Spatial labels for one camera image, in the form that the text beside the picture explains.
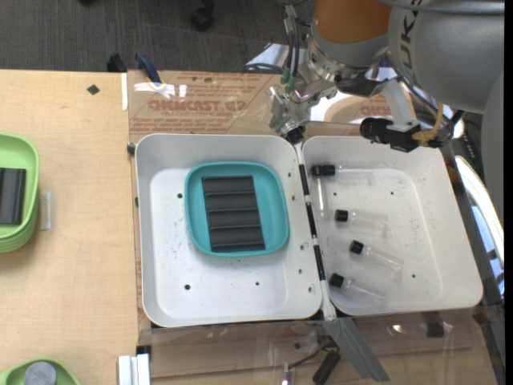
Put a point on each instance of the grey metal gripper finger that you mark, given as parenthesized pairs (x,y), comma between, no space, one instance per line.
(277,110)
(297,114)

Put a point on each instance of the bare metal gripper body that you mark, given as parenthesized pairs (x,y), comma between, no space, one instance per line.
(320,79)

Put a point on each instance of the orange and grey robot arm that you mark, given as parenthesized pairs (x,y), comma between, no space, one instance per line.
(449,46)

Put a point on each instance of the clear vial with black cap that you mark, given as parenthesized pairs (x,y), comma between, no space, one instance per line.
(336,280)
(356,247)
(324,170)
(342,215)

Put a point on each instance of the brown cardboard board red print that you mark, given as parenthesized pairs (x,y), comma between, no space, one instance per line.
(208,106)

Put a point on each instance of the thin black and white rod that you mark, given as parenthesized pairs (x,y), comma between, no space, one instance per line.
(310,215)

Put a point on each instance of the black ribbed insert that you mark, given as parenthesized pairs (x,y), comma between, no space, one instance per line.
(11,197)
(233,214)

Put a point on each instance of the black chair base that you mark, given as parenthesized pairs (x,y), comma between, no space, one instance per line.
(201,18)

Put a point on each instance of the teal plate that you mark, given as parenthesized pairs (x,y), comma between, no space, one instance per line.
(196,215)

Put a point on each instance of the white plastic tray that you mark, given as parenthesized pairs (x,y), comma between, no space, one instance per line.
(425,223)
(224,287)

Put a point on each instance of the green plate stack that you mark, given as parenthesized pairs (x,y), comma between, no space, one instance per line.
(22,151)

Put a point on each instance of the grey round lid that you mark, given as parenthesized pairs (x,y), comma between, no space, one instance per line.
(40,374)

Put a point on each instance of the black cylinder on white bracket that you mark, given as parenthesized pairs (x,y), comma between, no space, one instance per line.
(386,132)

